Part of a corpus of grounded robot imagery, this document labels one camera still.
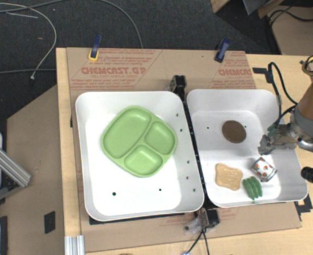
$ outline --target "black clip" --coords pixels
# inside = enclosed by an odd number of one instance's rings
[[[88,58],[91,61],[96,61],[97,60],[98,53],[99,53],[99,45],[100,45],[101,41],[102,41],[102,35],[101,34],[97,34],[95,36],[94,45],[93,45],[92,49],[90,50],[89,56],[88,56]]]
[[[214,60],[221,63],[222,60],[224,59],[225,52],[230,46],[230,44],[231,44],[231,41],[229,39],[223,39],[219,44],[219,47],[218,47],[219,51],[216,54]]]

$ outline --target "bread slice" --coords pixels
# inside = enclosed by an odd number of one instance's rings
[[[240,188],[242,172],[240,169],[231,168],[225,164],[218,163],[215,167],[215,182],[221,187],[229,188],[236,191]]]

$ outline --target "robotic hand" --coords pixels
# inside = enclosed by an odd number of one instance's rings
[[[303,71],[309,76],[313,76],[312,62],[313,56],[310,56],[302,66]],[[279,124],[280,119],[286,113],[291,113],[290,122],[288,124]],[[267,130],[268,134],[263,135],[260,147],[258,147],[261,155],[268,155],[274,149],[294,149],[297,145],[304,150],[313,152],[313,82],[300,102],[295,103],[294,106],[281,114],[278,120]]]

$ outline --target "white cable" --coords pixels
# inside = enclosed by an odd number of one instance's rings
[[[0,5],[10,5],[10,6],[26,7],[26,6],[23,6],[23,5],[17,5],[17,4],[11,4],[11,3],[2,3],[2,2],[0,2]],[[52,24],[51,20],[50,20],[46,15],[44,15],[43,13],[41,13],[41,12],[35,10],[34,8],[33,8],[33,9],[31,8],[30,10],[32,10],[32,11],[34,11],[34,12],[40,14],[41,16],[43,16],[43,17],[49,22],[49,24],[50,24],[51,27],[53,28],[54,34],[55,34],[55,40],[54,40],[54,43],[52,44],[50,50],[48,51],[48,53],[46,53],[46,55],[43,57],[43,59],[39,62],[39,64],[37,65],[35,71],[32,73],[32,75],[31,75],[31,77],[30,77],[31,79],[34,80],[34,79],[35,79],[35,74],[36,74],[37,69],[41,66],[41,64],[43,63],[43,61],[47,58],[47,56],[51,53],[51,51],[52,51],[52,50],[55,48],[55,46],[56,46],[56,42],[57,42],[57,32],[56,32],[56,29],[55,29],[54,25]]]

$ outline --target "floor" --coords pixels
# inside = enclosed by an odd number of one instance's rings
[[[28,6],[53,0],[0,0],[0,10],[12,4]],[[313,7],[313,0],[285,0],[282,5]],[[69,0],[0,14],[0,71],[35,69],[54,47],[91,47],[97,33],[102,47],[215,49],[221,39],[231,40],[231,50],[278,54],[266,18],[247,15],[242,0],[230,0],[213,13],[210,0]],[[55,69],[54,48],[41,69]],[[0,126],[11,115],[56,84],[54,71],[0,74]]]

